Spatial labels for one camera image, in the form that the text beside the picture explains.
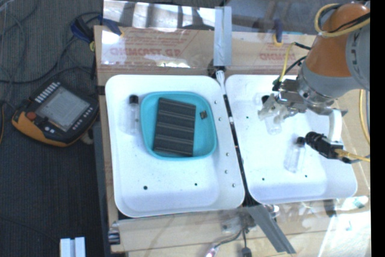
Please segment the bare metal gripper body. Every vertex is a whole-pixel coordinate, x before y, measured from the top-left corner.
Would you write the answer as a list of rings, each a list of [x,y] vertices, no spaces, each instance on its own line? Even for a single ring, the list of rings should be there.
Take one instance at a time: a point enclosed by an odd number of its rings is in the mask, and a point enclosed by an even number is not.
[[[311,110],[316,114],[329,114],[334,99],[311,88],[304,79],[285,79],[279,87],[276,101],[289,110],[304,113]]]

